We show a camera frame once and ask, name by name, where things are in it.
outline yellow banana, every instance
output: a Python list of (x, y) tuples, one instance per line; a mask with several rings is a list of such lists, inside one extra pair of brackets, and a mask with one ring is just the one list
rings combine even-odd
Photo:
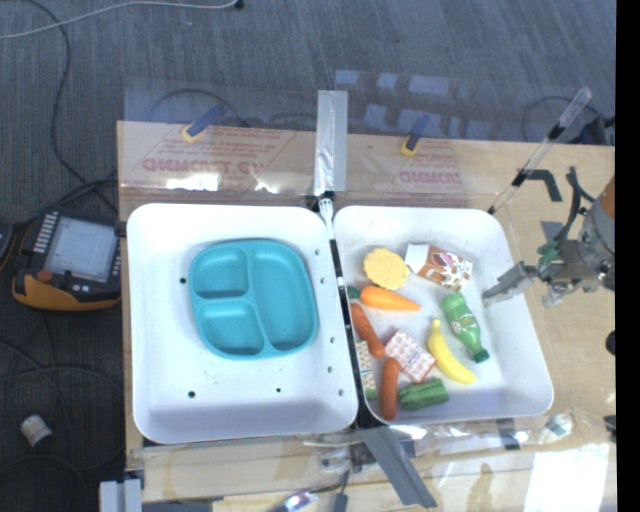
[(476, 381), (475, 374), (463, 365), (449, 350), (447, 340), (444, 339), (444, 335), (440, 332), (440, 320), (437, 318), (433, 321), (433, 330), (429, 341), (427, 342), (427, 348), (431, 355), (436, 358), (436, 365), (442, 373), (444, 373), (451, 380), (455, 380), (461, 384), (472, 384)]

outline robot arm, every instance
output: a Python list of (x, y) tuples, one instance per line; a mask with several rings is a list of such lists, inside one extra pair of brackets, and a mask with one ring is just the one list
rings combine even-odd
[(547, 244), (538, 249), (537, 266), (517, 263), (482, 294), (485, 307), (522, 293), (538, 279), (547, 284), (542, 305), (551, 308), (579, 289), (594, 292), (603, 287), (615, 292), (615, 175), (586, 212), (576, 240), (567, 235), (579, 213), (582, 192), (572, 169), (573, 201), (569, 220)]

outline teal plate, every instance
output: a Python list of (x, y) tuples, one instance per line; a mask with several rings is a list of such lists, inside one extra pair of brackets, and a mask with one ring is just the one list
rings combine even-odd
[(234, 240), (198, 253), (189, 269), (191, 304), (204, 344), (228, 359), (295, 353), (318, 332), (307, 268), (289, 246)]

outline green cucumber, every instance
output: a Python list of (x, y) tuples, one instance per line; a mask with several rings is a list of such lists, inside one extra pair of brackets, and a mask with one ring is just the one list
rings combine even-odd
[(411, 384), (400, 390), (398, 399), (403, 409), (415, 411), (429, 405), (448, 402), (449, 393), (442, 379), (431, 379), (421, 384)]

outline white cable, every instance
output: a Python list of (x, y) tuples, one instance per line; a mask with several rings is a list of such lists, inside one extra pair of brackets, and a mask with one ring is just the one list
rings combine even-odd
[(122, 4), (112, 5), (110, 7), (105, 7), (103, 9), (98, 9), (97, 11), (89, 12), (87, 14), (82, 14), (75, 18), (71, 18), (69, 20), (61, 21), (60, 23), (53, 23), (52, 25), (45, 25), (44, 27), (36, 28), (34, 30), (28, 30), (26, 32), (18, 32), (16, 34), (7, 34), (1, 35), (0, 39), (15, 39), (18, 37), (30, 36), (33, 34), (37, 34), (39, 32), (45, 32), (46, 30), (51, 30), (53, 28), (62, 27), (64, 25), (70, 25), (71, 23), (76, 23), (77, 21), (83, 20), (85, 18), (90, 18), (91, 16), (97, 16), (99, 14), (104, 14), (108, 11), (113, 11), (115, 9), (120, 9), (122, 7), (131, 7), (133, 5), (159, 5), (162, 7), (182, 7), (186, 9), (227, 9), (228, 7), (232, 7), (237, 3), (238, 0), (233, 0), (231, 2), (227, 2), (226, 4), (220, 5), (193, 5), (193, 4), (173, 4), (170, 2), (154, 2), (154, 1), (146, 1), (146, 0), (136, 0), (133, 2), (125, 2)]

